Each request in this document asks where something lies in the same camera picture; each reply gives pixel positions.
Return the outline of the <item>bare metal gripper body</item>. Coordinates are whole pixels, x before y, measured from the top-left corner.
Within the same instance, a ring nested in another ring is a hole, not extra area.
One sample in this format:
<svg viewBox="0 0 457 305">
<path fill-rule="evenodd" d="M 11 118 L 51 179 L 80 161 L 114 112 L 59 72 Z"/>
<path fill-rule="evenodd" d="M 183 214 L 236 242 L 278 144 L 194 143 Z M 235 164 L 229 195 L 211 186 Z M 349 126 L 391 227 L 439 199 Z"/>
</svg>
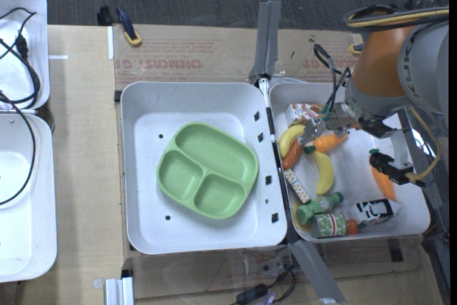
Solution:
<svg viewBox="0 0 457 305">
<path fill-rule="evenodd" d="M 323 125 L 329 130 L 360 129 L 361 105 L 352 100 L 329 104 Z"/>
</svg>

